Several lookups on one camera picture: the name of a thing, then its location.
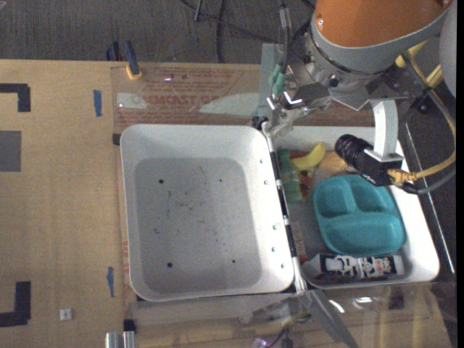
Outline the white plastic tray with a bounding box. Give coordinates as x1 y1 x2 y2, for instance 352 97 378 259
270 125 441 291
119 123 296 302

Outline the red pizza slice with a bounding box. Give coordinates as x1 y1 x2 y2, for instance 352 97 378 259
297 168 315 198

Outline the yellow banana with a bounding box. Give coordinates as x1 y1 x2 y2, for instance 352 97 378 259
289 141 327 171

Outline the green clear plastic bottle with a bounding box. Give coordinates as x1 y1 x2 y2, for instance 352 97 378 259
276 148 304 204

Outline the red and white packet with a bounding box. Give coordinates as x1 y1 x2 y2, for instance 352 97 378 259
291 218 309 265

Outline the beige bread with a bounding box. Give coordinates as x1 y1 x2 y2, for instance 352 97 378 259
318 151 349 174

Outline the black cylinder on white bracket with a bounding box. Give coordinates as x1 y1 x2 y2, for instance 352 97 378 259
333 99 405 188

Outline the black and white carton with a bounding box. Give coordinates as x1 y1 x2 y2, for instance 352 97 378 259
317 253 405 281

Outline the teal divided plate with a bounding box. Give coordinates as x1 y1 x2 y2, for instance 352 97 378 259
312 173 407 258

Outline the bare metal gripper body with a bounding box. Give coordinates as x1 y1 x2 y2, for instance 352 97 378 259
281 30 382 111

